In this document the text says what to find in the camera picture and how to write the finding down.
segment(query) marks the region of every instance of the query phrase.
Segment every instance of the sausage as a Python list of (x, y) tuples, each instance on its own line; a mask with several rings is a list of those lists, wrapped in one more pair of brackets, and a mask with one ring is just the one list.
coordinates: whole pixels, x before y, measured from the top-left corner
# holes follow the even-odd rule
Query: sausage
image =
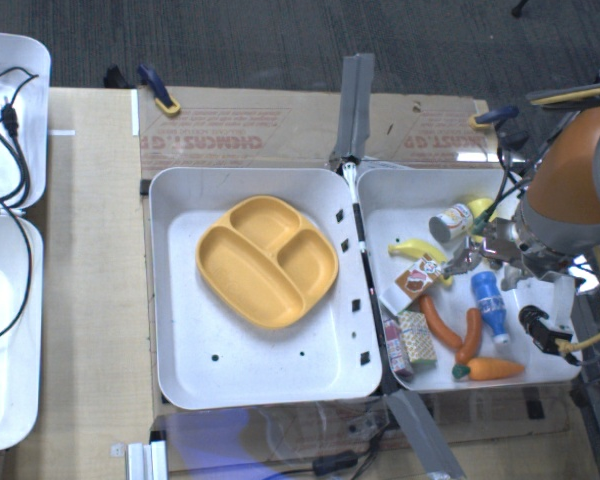
[(418, 301), (420, 312), (424, 315), (431, 334), (453, 350), (458, 350), (462, 347), (462, 338), (442, 321), (431, 295), (424, 293), (420, 295)]
[(482, 342), (482, 315), (478, 308), (467, 310), (467, 334), (462, 347), (456, 352), (456, 364), (467, 364), (480, 348)]

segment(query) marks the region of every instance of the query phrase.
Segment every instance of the yellow banana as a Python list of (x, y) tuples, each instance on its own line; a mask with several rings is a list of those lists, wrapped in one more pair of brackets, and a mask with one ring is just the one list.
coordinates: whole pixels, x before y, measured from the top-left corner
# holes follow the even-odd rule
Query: yellow banana
[[(435, 245), (431, 245), (429, 242), (420, 240), (419, 238), (410, 238), (404, 242), (389, 244), (387, 249), (391, 256), (406, 256), (408, 258), (417, 260), (427, 253), (440, 265), (446, 263), (447, 261), (447, 257), (440, 249), (438, 249)], [(453, 277), (450, 276), (446, 279), (441, 277), (440, 280), (446, 286), (451, 286)]]

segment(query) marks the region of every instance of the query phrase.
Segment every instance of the carrot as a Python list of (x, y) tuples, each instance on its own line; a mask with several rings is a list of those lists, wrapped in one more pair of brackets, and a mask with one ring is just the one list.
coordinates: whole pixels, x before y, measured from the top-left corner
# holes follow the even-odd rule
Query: carrot
[(524, 371), (524, 365), (497, 357), (474, 357), (467, 362), (467, 366), (471, 380), (504, 379)]
[(467, 310), (467, 334), (456, 352), (456, 364), (467, 364), (478, 353), (482, 341), (482, 314), (478, 308)]
[(462, 338), (447, 327), (447, 324), (440, 318), (431, 296), (426, 293), (422, 294), (418, 297), (418, 301), (420, 303), (420, 312), (424, 315), (431, 334), (447, 347), (458, 350), (462, 346)]

